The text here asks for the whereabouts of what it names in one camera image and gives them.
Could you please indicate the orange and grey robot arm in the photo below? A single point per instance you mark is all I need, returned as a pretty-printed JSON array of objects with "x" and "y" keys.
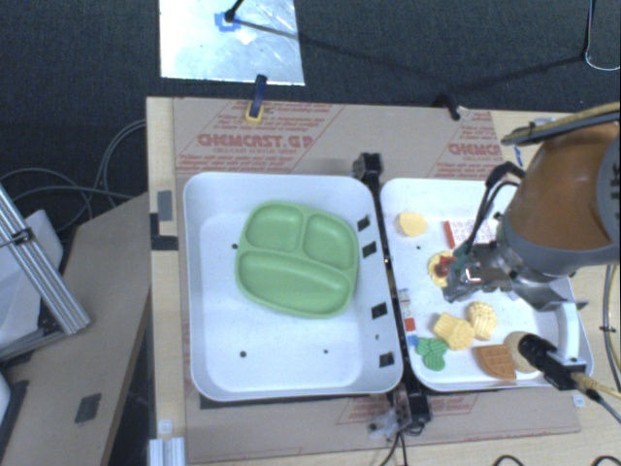
[{"x": 558, "y": 197}]

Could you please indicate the yellow round biscuit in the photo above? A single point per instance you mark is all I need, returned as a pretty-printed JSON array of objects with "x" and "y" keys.
[{"x": 412, "y": 224}]

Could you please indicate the thin black rod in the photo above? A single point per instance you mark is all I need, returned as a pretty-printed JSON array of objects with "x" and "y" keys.
[{"x": 388, "y": 260}]

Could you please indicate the red and white packet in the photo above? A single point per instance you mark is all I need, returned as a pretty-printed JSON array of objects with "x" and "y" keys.
[{"x": 461, "y": 231}]

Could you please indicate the white and red small carton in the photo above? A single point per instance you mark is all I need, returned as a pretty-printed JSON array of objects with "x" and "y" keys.
[{"x": 406, "y": 309}]

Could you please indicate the brown waffle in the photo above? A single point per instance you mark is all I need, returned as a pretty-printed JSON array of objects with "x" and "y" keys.
[{"x": 496, "y": 361}]

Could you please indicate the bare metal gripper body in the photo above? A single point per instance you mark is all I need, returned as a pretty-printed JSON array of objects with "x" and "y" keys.
[{"x": 504, "y": 272}]

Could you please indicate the green broccoli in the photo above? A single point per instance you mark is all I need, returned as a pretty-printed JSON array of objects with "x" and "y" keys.
[{"x": 432, "y": 353}]

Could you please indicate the white plastic tray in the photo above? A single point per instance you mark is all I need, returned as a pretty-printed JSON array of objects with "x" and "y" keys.
[
  {"x": 271, "y": 347},
  {"x": 441, "y": 202}
]

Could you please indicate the green divided plate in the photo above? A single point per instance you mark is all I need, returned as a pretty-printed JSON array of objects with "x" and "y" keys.
[{"x": 296, "y": 260}]

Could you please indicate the yellow doughnut with red centre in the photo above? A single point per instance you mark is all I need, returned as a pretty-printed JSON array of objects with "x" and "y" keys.
[{"x": 436, "y": 267}]

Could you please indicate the beige round bread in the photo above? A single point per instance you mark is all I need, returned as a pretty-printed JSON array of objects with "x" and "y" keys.
[{"x": 512, "y": 345}]

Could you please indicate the yellow corn piece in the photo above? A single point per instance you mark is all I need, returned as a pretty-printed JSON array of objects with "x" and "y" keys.
[
  {"x": 483, "y": 319},
  {"x": 453, "y": 332}
]

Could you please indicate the brown cardboard board red print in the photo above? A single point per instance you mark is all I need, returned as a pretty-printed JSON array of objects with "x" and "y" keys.
[{"x": 402, "y": 134}]

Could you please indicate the small blue cube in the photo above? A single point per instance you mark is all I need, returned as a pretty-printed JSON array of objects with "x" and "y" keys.
[{"x": 412, "y": 342}]

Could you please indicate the black cylinder on white bracket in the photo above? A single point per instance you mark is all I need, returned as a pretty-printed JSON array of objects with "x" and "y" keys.
[{"x": 543, "y": 355}]

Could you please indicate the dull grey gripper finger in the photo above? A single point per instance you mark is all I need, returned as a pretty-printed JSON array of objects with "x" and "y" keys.
[
  {"x": 457, "y": 271},
  {"x": 456, "y": 293}
]

